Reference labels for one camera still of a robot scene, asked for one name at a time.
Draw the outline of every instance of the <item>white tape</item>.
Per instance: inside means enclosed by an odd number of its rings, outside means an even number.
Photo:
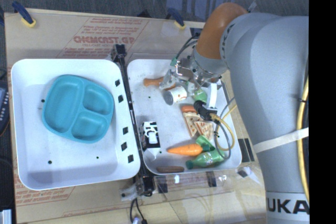
[[[256,153],[260,153],[266,150],[270,150],[271,148],[275,148],[278,146],[282,146],[297,140],[300,140],[302,138],[305,138],[309,136],[309,128],[304,128],[304,129],[300,129],[300,130],[296,130],[294,132],[291,132],[289,134],[285,134],[282,136],[279,136],[277,138],[274,139],[270,139],[270,140],[266,140],[263,142],[260,142],[258,144],[255,144],[253,146],[254,151]]]

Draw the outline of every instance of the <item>blue plate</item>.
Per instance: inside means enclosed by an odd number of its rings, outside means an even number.
[[[107,133],[113,112],[113,96],[104,87],[79,76],[63,75],[47,94],[42,120],[55,134],[94,143]]]

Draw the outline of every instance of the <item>green bottle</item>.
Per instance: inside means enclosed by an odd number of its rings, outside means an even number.
[[[218,163],[218,162],[223,162],[224,159],[223,157],[221,157],[218,153],[217,150],[213,150],[213,151],[208,151],[208,152],[203,152],[201,154],[199,154],[196,159],[194,160],[189,160],[185,162],[185,165],[188,169],[192,169],[195,166],[199,166],[199,167],[208,167],[214,163]]]

